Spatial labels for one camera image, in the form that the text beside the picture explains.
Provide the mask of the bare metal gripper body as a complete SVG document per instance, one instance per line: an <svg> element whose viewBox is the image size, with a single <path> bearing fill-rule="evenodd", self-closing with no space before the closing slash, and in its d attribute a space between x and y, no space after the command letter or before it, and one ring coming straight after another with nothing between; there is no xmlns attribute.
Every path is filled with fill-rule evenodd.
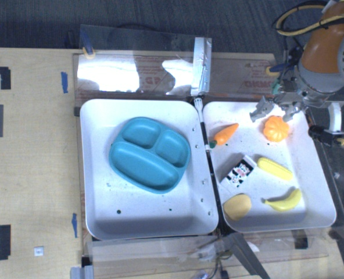
<svg viewBox="0 0 344 279"><path fill-rule="evenodd" d="M282 109L303 109L307 106L319 107L319 94L307 88L273 89L274 103Z"/></svg>

